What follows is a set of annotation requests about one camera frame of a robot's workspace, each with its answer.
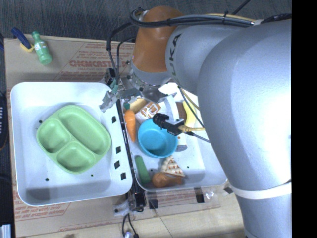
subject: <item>green divided plate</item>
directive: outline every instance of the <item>green divided plate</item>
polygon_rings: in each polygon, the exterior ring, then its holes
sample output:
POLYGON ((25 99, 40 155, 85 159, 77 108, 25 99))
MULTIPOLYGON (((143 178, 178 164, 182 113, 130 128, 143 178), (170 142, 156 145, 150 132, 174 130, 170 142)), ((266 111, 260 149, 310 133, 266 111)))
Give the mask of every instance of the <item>green divided plate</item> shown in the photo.
POLYGON ((36 138, 53 161, 73 174, 91 168, 111 146, 111 136, 105 127, 76 105, 65 106, 47 118, 36 138))

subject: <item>toy carrot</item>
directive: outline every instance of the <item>toy carrot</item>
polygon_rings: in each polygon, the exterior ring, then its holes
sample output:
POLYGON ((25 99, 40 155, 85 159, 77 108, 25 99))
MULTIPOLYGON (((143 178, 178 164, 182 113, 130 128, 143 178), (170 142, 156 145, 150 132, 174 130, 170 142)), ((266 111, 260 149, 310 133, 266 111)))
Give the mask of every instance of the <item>toy carrot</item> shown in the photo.
POLYGON ((134 142, 135 135, 136 135, 136 122, 135 122, 135 114, 131 109, 128 109, 124 113, 124 120, 126 123, 128 133, 130 135, 130 138, 131 138, 132 142, 134 142))

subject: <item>toy pizza slice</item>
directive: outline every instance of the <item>toy pizza slice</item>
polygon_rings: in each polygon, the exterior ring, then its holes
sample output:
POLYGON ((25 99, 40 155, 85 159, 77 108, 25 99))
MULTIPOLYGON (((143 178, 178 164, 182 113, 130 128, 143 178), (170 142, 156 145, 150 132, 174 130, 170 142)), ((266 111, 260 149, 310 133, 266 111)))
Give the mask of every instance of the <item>toy pizza slice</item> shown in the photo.
POLYGON ((185 176, 183 170, 179 167, 173 156, 169 156, 164 160, 161 172, 175 176, 185 176))

